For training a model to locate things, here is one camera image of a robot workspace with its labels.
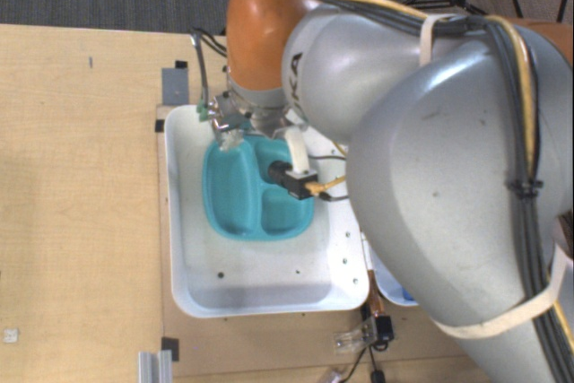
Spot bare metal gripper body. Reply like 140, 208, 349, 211
210, 91, 291, 141

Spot blue divided plate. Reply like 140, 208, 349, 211
201, 133, 316, 242

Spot white plastic tray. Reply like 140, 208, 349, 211
361, 232, 421, 309
163, 102, 371, 319

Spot black cylinder on white bracket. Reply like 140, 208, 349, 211
267, 126, 320, 201

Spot black block with thin wires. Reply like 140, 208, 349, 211
374, 314, 396, 351

